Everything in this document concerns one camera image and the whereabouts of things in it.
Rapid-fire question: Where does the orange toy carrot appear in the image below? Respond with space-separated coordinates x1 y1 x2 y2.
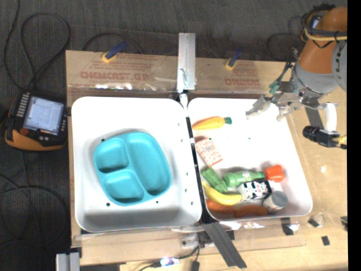
205 198 236 215

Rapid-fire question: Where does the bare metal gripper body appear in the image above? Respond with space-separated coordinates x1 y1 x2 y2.
278 79 328 111

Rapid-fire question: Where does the brown cardboard board red print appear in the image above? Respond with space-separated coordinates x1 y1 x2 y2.
65 49 348 266

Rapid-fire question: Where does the small grey can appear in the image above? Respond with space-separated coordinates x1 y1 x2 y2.
262 190 289 212

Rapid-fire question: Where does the white plastic tray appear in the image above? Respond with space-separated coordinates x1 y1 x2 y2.
187 97 314 223
71 95 204 233

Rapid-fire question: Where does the orange carrot with green top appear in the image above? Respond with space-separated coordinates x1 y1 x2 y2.
191 116 233 131

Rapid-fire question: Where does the blue divided plate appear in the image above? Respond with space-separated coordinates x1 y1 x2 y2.
93 132 173 207

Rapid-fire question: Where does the pink and white packet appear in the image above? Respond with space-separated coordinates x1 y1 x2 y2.
195 137 223 168

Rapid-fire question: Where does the black cylinder on white bracket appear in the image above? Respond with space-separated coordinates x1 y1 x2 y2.
302 102 342 148

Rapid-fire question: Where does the brown sausage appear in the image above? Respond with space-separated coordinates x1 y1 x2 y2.
233 204 269 218

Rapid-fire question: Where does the yellow banana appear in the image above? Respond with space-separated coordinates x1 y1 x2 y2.
201 180 243 207

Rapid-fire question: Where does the green plastic bottle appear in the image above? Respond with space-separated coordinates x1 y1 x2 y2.
223 170 266 188

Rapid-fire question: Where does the black and white cow carton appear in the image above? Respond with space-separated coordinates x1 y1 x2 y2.
237 180 273 203

